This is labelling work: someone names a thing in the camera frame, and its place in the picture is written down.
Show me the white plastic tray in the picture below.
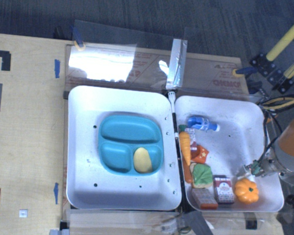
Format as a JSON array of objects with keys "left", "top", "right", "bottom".
[
  {"left": 59, "top": 83, "right": 191, "bottom": 217},
  {"left": 166, "top": 94, "right": 292, "bottom": 218}
]

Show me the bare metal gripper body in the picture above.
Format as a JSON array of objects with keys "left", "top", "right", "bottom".
[{"left": 256, "top": 154, "right": 288, "bottom": 179}]

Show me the yellow potato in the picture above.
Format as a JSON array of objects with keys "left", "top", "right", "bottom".
[{"left": 131, "top": 146, "right": 156, "bottom": 175}]

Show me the thin black and white rod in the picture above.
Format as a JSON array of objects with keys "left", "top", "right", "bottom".
[{"left": 158, "top": 90, "right": 194, "bottom": 212}]

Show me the orange pumpkin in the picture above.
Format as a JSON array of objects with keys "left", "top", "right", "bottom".
[{"left": 232, "top": 177, "right": 261, "bottom": 206}]

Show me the large red and white carton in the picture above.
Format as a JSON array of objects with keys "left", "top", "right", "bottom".
[{"left": 211, "top": 174, "right": 237, "bottom": 206}]

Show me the blue divided plate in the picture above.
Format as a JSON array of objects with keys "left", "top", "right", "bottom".
[{"left": 94, "top": 113, "right": 167, "bottom": 178}]

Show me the small red and white carton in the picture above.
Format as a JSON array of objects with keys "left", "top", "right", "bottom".
[{"left": 183, "top": 127, "right": 199, "bottom": 152}]

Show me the brown cardboard board red print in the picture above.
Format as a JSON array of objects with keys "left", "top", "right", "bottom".
[{"left": 52, "top": 41, "right": 289, "bottom": 235}]

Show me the orange packet with yellow star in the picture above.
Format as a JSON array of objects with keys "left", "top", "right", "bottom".
[{"left": 190, "top": 144, "right": 210, "bottom": 165}]

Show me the orange biscuit box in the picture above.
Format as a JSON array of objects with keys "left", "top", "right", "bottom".
[{"left": 189, "top": 186, "right": 220, "bottom": 211}]

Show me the orange sausage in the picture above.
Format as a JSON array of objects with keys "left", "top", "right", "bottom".
[{"left": 180, "top": 157, "right": 195, "bottom": 184}]

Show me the orange carrot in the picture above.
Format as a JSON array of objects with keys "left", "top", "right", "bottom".
[{"left": 175, "top": 124, "right": 195, "bottom": 167}]

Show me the bread with green lettuce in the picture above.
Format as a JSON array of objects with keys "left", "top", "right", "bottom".
[{"left": 188, "top": 162, "right": 215, "bottom": 190}]

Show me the blue plastic bottle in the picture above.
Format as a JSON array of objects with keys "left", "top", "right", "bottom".
[{"left": 186, "top": 115, "right": 222, "bottom": 133}]

